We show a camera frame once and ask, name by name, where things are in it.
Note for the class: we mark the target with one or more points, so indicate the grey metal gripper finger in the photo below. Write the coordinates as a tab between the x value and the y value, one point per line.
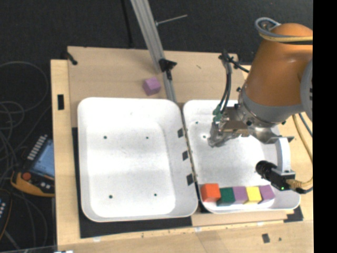
212	139
223	139

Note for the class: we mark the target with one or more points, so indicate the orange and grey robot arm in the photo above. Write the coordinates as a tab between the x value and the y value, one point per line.
273	70

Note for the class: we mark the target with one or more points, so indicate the pale wood board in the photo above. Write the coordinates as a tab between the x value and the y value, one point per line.
110	72

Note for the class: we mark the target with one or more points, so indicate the black cylinder on white bracket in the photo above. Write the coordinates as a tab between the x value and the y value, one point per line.
271	171

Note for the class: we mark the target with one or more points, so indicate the white plastic tray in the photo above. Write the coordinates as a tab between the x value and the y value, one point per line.
131	162
231	162

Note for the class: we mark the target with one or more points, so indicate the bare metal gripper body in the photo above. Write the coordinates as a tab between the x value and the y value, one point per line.
234	124

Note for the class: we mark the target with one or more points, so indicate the purple cube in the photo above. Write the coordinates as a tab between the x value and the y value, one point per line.
239	194
152	86
267	193

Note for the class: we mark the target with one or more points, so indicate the orange cube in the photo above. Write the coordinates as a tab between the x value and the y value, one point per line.
210	192

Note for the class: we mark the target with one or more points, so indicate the yellow cube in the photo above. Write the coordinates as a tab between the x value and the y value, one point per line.
253	194

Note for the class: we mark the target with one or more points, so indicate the green cube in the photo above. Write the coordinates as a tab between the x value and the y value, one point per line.
226	196

